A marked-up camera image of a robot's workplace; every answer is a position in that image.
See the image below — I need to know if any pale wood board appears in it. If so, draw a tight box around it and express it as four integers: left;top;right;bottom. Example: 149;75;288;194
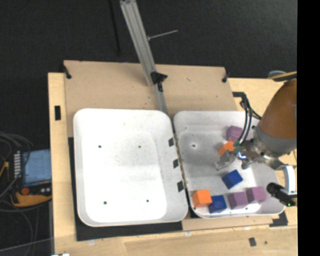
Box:
62;59;274;232

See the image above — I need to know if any orange cube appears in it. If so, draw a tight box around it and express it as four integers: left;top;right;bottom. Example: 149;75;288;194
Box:
218;140;237;156
191;189;213;209

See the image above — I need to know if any thin black and white rod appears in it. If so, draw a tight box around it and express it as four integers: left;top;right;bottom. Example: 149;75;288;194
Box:
171;124;189;200

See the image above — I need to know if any white plastic tray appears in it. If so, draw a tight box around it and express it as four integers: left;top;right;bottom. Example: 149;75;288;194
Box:
172;110;286;220
72;107;189;228

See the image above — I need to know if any black cylinder on white bracket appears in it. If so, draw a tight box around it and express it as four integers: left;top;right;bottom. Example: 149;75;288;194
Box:
266;164;298;208

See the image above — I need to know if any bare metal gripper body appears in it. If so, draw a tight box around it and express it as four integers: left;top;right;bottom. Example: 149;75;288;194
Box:
234;139;286;172

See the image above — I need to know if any purple cube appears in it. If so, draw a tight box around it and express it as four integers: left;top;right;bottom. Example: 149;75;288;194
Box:
246;186;267;204
226;125;244;143
227;191;249;210

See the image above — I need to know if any blue cube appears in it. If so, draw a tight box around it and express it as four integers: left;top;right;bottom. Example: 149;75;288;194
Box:
208;194;228;214
221;169;244;190

